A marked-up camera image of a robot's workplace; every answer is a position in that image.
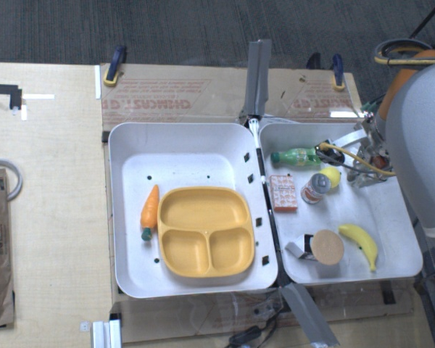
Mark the yellow banana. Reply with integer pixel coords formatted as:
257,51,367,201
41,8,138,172
338,223,379,273

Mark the orange and white can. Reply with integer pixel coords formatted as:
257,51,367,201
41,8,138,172
300,173,332,205

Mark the yellow divided plate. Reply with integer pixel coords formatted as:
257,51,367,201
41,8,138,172
157,186,256,278

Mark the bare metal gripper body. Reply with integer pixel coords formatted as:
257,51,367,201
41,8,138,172
354,116,389,172

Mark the white plastic tray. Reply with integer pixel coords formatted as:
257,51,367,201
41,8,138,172
259,121,424,286
107,122,279,299

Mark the orange carrot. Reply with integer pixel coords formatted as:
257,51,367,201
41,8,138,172
140,184,160,241

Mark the white ring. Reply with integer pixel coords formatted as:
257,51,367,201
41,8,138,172
0,159,23,202

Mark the yellow lemon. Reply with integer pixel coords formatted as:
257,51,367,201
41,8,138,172
318,166,342,189

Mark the brown cardboard board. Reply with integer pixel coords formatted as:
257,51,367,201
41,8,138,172
99,62,425,344

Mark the round beige biscuit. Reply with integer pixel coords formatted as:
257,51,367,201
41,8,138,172
310,229,345,266

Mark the black and white carton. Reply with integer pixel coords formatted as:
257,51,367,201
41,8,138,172
285,233,318,261

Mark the orange carton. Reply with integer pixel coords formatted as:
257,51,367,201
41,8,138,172
268,174,299,212

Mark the green plastic bottle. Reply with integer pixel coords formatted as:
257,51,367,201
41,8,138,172
270,147,323,169

